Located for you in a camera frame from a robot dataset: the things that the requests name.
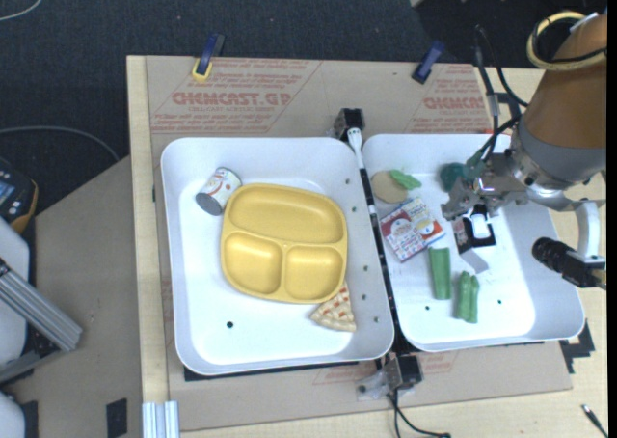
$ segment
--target divided yellow plate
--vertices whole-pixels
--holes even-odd
[[[265,299],[319,303],[345,277],[347,224],[330,198],[277,184],[247,184],[231,195],[221,263],[238,290]]]

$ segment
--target pizza slice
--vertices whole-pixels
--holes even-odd
[[[347,284],[343,282],[335,297],[321,304],[310,315],[310,319],[326,328],[355,332],[357,328],[356,319],[351,309]]]

